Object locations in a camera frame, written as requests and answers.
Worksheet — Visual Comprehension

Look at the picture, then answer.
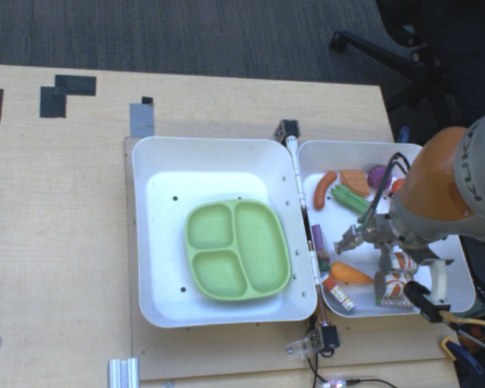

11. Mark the white plastic tray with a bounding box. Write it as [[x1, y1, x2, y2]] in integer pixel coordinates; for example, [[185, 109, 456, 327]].
[[297, 139, 478, 319], [131, 136, 319, 330]]

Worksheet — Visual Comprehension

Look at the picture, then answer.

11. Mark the white and orange can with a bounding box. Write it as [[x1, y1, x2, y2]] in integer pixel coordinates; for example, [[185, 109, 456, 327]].
[[373, 269, 415, 299], [378, 250, 419, 276]]

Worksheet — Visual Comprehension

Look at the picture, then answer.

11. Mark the orange waffle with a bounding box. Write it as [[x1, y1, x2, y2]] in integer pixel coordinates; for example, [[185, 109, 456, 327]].
[[339, 169, 372, 199]]

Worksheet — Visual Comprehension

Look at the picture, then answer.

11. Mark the green divided plate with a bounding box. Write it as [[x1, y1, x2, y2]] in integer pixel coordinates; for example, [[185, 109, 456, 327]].
[[183, 199, 293, 302]]

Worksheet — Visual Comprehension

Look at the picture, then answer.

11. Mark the thin black and white rod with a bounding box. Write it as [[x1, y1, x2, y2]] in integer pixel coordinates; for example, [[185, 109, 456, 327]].
[[285, 134, 323, 287]]

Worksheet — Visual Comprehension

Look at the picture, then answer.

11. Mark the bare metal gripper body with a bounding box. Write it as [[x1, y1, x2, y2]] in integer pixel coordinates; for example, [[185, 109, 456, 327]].
[[361, 213, 406, 251]]

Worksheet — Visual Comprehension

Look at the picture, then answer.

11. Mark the orange sausage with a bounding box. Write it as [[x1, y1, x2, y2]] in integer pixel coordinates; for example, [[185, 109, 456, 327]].
[[312, 170, 339, 212]]

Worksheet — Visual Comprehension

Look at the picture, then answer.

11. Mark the red and white carton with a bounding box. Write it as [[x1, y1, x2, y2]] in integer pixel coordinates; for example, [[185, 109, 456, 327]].
[[322, 276, 356, 313]]

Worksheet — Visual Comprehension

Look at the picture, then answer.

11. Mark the black cylinder on white bracket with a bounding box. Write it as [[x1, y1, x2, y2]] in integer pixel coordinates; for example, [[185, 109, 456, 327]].
[[403, 258, 456, 323]]

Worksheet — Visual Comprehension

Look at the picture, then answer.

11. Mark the purple bottle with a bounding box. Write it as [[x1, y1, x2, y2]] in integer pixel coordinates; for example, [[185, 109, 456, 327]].
[[310, 224, 331, 273]]

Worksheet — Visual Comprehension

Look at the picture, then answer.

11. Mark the person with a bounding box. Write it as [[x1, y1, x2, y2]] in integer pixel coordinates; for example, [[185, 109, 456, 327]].
[[403, 0, 485, 131]]

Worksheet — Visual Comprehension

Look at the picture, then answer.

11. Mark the green asparagus bunch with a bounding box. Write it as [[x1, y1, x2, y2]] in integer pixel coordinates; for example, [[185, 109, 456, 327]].
[[330, 183, 372, 218]]

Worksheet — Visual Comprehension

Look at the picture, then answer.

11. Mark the orange carrot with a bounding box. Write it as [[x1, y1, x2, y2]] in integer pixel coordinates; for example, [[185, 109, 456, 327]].
[[329, 261, 375, 286]]

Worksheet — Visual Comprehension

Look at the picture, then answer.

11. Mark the black office chair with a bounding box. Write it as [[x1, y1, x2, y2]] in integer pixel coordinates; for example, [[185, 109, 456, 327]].
[[329, 0, 472, 131]]

